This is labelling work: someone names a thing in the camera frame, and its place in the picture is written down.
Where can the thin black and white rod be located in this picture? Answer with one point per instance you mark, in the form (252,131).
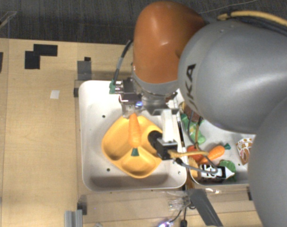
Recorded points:
(181,136)

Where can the white plastic tray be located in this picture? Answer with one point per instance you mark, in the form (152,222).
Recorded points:
(96,126)
(226,136)

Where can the yellow divided plate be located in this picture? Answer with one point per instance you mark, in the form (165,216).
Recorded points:
(115,145)

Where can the orange carrot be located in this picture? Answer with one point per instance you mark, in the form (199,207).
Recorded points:
(216,151)
(134,133)

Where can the black cylinder on white bracket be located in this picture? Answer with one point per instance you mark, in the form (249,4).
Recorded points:
(165,148)

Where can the green lettuce leaf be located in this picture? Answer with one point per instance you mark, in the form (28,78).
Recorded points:
(200,137)

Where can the green leafy vegetable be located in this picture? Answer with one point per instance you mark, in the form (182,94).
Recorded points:
(230,165)

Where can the yellow biscuit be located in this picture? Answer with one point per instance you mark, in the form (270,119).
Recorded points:
(193,165)

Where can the black and white carton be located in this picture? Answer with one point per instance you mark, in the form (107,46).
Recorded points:
(220,172)

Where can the red tomato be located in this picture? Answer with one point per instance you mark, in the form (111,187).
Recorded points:
(191,148)

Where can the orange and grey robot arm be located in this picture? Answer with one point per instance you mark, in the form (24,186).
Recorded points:
(228,79)

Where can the brown and white packet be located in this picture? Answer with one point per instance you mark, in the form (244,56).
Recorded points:
(244,150)

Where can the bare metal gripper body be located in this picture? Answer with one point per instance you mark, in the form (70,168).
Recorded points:
(130,94)

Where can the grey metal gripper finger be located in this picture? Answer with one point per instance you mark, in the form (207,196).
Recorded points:
(139,110)
(127,111)

